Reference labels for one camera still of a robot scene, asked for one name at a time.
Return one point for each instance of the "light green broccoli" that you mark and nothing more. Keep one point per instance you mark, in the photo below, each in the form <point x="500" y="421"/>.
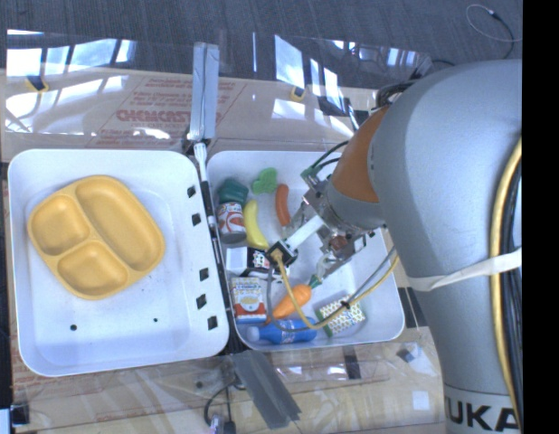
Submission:
<point x="264" y="182"/>

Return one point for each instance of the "green and yellow packet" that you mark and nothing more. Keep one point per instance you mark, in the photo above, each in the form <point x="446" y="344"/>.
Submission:
<point x="345" y="317"/>

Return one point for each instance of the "blue bottle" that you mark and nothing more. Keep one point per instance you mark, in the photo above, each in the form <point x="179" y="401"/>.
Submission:
<point x="279" y="333"/>

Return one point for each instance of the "red and white can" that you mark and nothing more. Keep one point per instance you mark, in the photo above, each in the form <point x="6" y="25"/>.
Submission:
<point x="230" y="222"/>

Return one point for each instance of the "orange sausage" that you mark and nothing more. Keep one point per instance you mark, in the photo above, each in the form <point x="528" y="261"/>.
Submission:
<point x="282" y="204"/>

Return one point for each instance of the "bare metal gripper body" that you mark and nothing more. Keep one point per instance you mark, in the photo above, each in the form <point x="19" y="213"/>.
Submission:
<point x="344" y="245"/>

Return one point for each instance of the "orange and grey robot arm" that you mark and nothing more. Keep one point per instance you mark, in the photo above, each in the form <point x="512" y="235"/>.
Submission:
<point x="442" y="174"/>

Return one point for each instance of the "yellow banana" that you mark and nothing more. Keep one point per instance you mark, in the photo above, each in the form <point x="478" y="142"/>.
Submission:
<point x="253" y="224"/>

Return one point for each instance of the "yellow divided plate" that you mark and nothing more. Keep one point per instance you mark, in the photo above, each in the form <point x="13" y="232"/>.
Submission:
<point x="96" y="235"/>

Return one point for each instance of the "black and white carton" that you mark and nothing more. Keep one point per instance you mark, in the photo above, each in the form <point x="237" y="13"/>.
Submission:
<point x="243" y="259"/>

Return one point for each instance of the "white plastic tray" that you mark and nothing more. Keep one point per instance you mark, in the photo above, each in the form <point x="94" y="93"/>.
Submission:
<point x="379" y="305"/>
<point x="171" y="323"/>

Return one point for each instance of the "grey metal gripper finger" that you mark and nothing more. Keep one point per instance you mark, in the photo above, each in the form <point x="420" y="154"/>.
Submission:
<point x="296" y="220"/>
<point x="324" y="267"/>

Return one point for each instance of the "red and white carton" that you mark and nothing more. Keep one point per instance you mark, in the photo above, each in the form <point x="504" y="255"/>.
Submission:
<point x="248" y="301"/>

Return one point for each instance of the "orange carrot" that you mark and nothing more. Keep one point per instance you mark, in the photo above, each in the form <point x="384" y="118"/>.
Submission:
<point x="292" y="301"/>

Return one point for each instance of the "brown cardboard board, red print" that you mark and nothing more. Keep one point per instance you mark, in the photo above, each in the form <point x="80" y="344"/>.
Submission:
<point x="270" y="116"/>

